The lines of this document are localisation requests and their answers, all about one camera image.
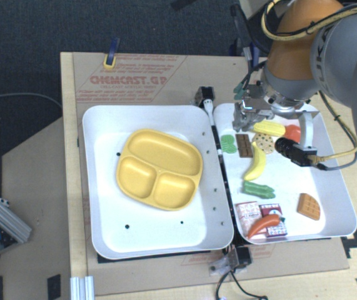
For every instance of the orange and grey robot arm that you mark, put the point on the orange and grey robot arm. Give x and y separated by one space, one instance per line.
294 52

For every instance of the black cylinder on white bracket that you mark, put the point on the black cylinder on white bracket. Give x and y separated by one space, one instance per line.
294 150

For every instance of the brown toy waffle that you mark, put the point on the brown toy waffle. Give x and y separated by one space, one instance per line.
309 206

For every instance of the yellow divided plate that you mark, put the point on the yellow divided plate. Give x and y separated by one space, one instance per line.
162 155

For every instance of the brown cardboard board red print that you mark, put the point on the brown cardboard board red print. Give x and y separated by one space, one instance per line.
165 73

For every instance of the dark red small carton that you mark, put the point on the dark red small carton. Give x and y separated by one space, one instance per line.
270 209

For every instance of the pink and white packet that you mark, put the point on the pink and white packet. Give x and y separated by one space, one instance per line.
247 212

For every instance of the green toy lettuce leaf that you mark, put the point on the green toy lettuce leaf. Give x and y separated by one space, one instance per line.
228 144

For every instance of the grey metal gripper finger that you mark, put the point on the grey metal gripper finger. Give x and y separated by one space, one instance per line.
237 120
249 119

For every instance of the brown chocolate bar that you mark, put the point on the brown chocolate bar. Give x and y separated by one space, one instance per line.
244 145

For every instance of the orange carrot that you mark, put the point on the orange carrot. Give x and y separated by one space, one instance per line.
264 224

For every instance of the yellow banana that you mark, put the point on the yellow banana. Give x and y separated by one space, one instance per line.
259 162

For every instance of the yellow toy corn cob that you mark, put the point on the yellow toy corn cob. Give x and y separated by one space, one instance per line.
270 128

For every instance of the beige dotted biscuit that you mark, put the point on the beige dotted biscuit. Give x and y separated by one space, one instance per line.
264 143

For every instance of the white plastic tray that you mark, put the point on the white plastic tray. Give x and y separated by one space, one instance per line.
153 230
290 180

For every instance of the green toy pea pods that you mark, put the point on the green toy pea pods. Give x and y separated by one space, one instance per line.
258 190

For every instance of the red toy tomato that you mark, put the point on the red toy tomato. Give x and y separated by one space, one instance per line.
293 133

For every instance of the white and red small carton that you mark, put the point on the white and red small carton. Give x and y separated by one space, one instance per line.
277 230

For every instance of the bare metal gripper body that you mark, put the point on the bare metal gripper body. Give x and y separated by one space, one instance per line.
261 100

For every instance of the thin black and white rod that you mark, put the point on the thin black and white rod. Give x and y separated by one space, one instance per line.
219 148

